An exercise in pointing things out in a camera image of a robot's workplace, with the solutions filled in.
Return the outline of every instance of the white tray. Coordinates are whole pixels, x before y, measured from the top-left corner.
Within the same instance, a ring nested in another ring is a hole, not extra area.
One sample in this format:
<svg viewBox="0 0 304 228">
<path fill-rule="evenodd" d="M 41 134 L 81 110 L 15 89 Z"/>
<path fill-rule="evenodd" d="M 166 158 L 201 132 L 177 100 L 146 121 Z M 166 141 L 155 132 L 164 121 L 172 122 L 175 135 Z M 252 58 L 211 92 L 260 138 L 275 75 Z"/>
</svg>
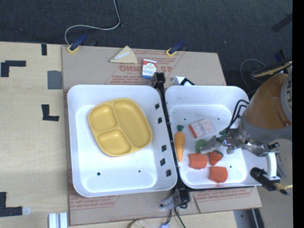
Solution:
<svg viewBox="0 0 304 228">
<path fill-rule="evenodd" d="M 89 128 L 88 114 L 94 106 L 117 98 L 129 98 L 141 107 L 151 126 L 153 139 L 142 150 L 110 157 L 98 147 Z M 169 190 L 175 186 L 176 167 L 161 98 L 154 88 L 76 85 L 68 91 L 67 103 L 73 185 L 80 195 L 141 193 Z"/>
<path fill-rule="evenodd" d="M 177 125 L 184 125 L 186 135 L 185 150 L 182 162 L 179 162 L 182 181 L 193 189 L 245 187 L 260 185 L 249 174 L 251 168 L 258 167 L 267 170 L 265 157 L 256 157 L 247 150 L 237 149 L 233 154 L 226 154 L 226 147 L 219 151 L 224 158 L 217 166 L 224 166 L 228 170 L 226 182 L 217 184 L 208 179 L 209 163 L 201 170 L 189 167 L 190 153 L 195 153 L 195 143 L 198 139 L 209 140 L 212 136 L 219 136 L 219 131 L 226 128 L 231 120 L 233 110 L 238 100 L 248 101 L 246 93 L 234 86 L 171 86 L 165 92 L 171 131 L 173 136 L 177 132 Z M 195 139 L 188 125 L 200 119 L 209 119 L 215 129 L 213 133 Z"/>
</svg>

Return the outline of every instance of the divided plate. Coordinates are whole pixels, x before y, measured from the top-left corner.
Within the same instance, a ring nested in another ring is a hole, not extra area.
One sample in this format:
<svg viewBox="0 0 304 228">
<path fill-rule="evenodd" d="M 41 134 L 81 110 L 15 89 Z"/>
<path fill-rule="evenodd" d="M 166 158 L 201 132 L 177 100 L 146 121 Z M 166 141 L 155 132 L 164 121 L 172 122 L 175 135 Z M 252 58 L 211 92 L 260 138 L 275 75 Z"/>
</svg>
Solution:
<svg viewBox="0 0 304 228">
<path fill-rule="evenodd" d="M 94 107 L 88 117 L 100 149 L 110 156 L 141 150 L 152 141 L 152 130 L 136 102 L 115 99 Z"/>
</svg>

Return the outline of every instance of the dark carpet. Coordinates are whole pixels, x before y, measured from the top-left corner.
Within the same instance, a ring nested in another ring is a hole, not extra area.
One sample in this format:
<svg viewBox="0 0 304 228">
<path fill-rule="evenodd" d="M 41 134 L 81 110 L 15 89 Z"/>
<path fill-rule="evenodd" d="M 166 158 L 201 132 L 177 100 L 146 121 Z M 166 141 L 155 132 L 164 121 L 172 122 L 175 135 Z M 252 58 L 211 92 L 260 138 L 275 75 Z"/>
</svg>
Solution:
<svg viewBox="0 0 304 228">
<path fill-rule="evenodd" d="M 276 63 L 278 51 L 292 58 L 293 0 L 116 1 L 121 26 L 109 31 L 74 28 L 68 41 L 89 33 L 86 43 L 96 39 L 102 47 L 167 50 L 184 40 L 188 51 L 218 53 L 227 84 L 248 94 L 260 84 L 250 78 L 251 71 Z M 0 41 L 65 44 L 70 26 L 117 24 L 113 0 L 0 0 L 0 4 Z"/>
</svg>

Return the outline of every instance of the black tape marking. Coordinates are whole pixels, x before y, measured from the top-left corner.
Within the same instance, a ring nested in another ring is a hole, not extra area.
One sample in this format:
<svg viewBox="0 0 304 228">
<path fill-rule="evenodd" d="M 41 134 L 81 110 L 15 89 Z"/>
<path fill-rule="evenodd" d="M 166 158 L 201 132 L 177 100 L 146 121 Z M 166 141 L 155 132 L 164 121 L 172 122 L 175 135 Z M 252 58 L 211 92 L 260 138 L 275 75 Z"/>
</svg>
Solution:
<svg viewBox="0 0 304 228">
<path fill-rule="evenodd" d="M 54 121 L 54 122 L 59 121 L 59 116 L 50 116 L 49 115 L 49 105 L 48 104 L 42 104 L 41 108 L 42 108 L 42 113 L 43 113 L 42 120 Z"/>
<path fill-rule="evenodd" d="M 48 54 L 48 49 L 46 44 L 41 44 L 41 54 L 46 56 Z"/>
<path fill-rule="evenodd" d="M 22 207 L 6 207 L 6 192 L 0 192 L 0 217 L 22 215 Z"/>
<path fill-rule="evenodd" d="M 47 72 L 47 88 L 62 89 L 62 73 L 56 70 Z"/>
<path fill-rule="evenodd" d="M 280 22 L 278 22 L 273 27 L 271 27 L 271 29 L 274 32 L 279 32 L 282 28 L 284 28 L 292 21 L 293 21 L 293 14 L 288 14 L 284 19 L 282 19 Z"/>
<path fill-rule="evenodd" d="M 26 61 L 5 61 L 1 62 L 1 72 L 0 72 L 0 77 L 8 77 L 10 74 L 10 66 L 11 67 L 25 67 L 26 66 Z"/>
</svg>

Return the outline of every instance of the plastic container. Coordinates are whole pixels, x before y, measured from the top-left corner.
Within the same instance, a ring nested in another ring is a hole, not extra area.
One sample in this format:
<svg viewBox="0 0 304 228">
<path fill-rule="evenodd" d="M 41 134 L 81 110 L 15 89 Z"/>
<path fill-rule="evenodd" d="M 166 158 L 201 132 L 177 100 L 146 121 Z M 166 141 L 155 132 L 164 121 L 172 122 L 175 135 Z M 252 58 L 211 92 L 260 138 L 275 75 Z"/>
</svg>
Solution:
<svg viewBox="0 0 304 228">
<path fill-rule="evenodd" d="M 179 162 L 180 177 L 182 181 L 193 189 L 245 187 L 260 185 L 249 174 L 251 168 L 258 167 L 267 170 L 265 157 L 257 157 L 247 150 L 236 149 L 233 154 L 226 153 L 226 147 L 221 146 L 219 151 L 224 154 L 217 166 L 226 167 L 228 179 L 224 183 L 217 184 L 208 179 L 209 167 L 195 170 L 189 167 L 188 155 L 195 153 L 195 143 L 199 139 L 208 141 L 212 136 L 219 136 L 230 123 L 233 110 L 238 100 L 248 101 L 246 93 L 234 86 L 171 86 L 165 92 L 167 109 L 173 136 L 177 131 L 177 125 L 188 126 L 200 120 L 209 119 L 215 131 L 200 138 L 194 138 L 188 127 L 184 128 L 186 135 L 185 149 L 182 162 Z"/>
<path fill-rule="evenodd" d="M 139 151 L 118 157 L 105 154 L 91 132 L 90 111 L 105 102 L 128 98 L 150 124 L 153 138 Z M 76 85 L 67 94 L 72 178 L 85 197 L 169 190 L 176 167 L 159 93 L 150 86 Z"/>
<path fill-rule="evenodd" d="M 153 133 L 136 102 L 115 99 L 95 106 L 88 117 L 100 149 L 109 156 L 123 156 L 149 145 Z"/>
</svg>

